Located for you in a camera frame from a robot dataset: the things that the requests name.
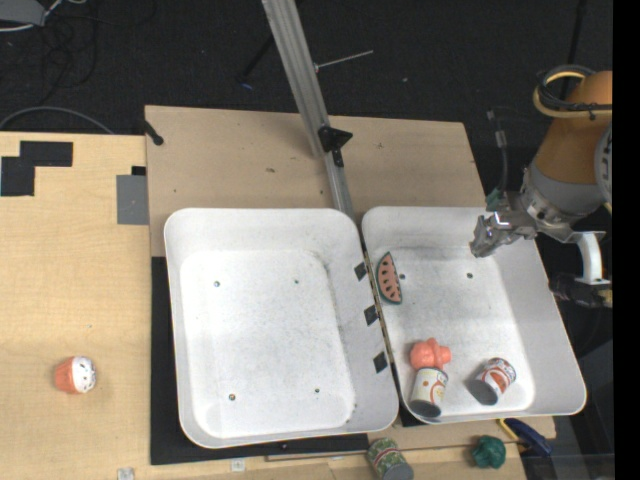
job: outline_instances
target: white tray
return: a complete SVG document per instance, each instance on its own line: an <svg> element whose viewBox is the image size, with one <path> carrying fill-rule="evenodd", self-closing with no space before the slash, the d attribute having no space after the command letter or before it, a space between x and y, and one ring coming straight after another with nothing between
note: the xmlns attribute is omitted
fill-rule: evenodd
<svg viewBox="0 0 640 480"><path fill-rule="evenodd" d="M434 337L453 359L438 418L451 423L579 412L584 381L534 241L520 240L487 258L469 249L483 208L380 207L367 212L362 231L372 267L391 252L401 277L401 304L382 314L409 408L415 370L409 352ZM482 405L468 389L482 363L510 361L517 379L497 404Z"/></svg>
<svg viewBox="0 0 640 480"><path fill-rule="evenodd" d="M165 224L185 434L207 448L382 430L398 412L354 223L184 209Z"/></svg>

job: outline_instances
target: black floor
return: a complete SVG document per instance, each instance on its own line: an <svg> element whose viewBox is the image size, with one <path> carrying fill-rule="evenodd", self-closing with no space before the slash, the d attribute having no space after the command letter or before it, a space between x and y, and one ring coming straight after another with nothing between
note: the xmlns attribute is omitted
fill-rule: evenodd
<svg viewBox="0 0 640 480"><path fill-rule="evenodd" d="M549 125L532 105L537 73L568 62L612 69L613 0L303 0L299 12L317 64L373 50L320 69L329 114L464 123L486 193L501 173L489 110L502 120L507 188L517 190ZM14 26L0 22L5 130L103 132L57 111L5 122L38 106L123 134L141 132L152 104L297 112L277 50L259 55L270 36L260 0L65 1L43 27ZM611 273L610 216L582 225L609 232ZM548 273L580 273L577 250L537 241ZM560 309L579 359L612 340L611 310ZM600 421L598 397L575 418L588 455L613 451L603 450L612 423Z"/></svg>

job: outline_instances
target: green can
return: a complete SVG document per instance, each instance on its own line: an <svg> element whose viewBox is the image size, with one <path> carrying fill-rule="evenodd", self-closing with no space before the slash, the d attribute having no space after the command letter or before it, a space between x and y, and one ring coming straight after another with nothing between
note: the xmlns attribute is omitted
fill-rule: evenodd
<svg viewBox="0 0 640 480"><path fill-rule="evenodd" d="M374 441L367 458L383 480L413 480L413 468L398 450L398 443L389 437Z"/></svg>

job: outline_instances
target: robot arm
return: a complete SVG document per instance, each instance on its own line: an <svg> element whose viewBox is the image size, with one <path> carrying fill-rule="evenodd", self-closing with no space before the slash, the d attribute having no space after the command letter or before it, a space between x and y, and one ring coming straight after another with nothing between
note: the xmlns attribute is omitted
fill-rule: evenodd
<svg viewBox="0 0 640 480"><path fill-rule="evenodd" d="M602 279L598 244L604 233L577 232L572 225L603 204L612 210L612 75L572 65L541 78L534 105L554 119L525 171L520 192L488 199L491 215L478 217L470 242L474 256L483 258L501 245L545 233L578 245L584 273L577 281L609 284ZM556 99L547 86L564 77L581 79L567 101Z"/></svg>

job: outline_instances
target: can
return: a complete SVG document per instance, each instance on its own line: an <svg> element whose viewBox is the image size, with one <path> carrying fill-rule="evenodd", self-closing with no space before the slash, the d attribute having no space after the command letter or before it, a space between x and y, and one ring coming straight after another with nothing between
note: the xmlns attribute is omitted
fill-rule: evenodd
<svg viewBox="0 0 640 480"><path fill-rule="evenodd" d="M442 413L440 404L444 399L449 376L439 368L421 368L416 373L409 408L424 418L437 418Z"/></svg>
<svg viewBox="0 0 640 480"><path fill-rule="evenodd" d="M483 405L495 405L507 388L516 381L516 370L501 357L492 357L471 382L473 396Z"/></svg>
<svg viewBox="0 0 640 480"><path fill-rule="evenodd" d="M398 443L390 437L374 441L367 451L367 459L383 480L413 480L413 468L398 450Z"/></svg>

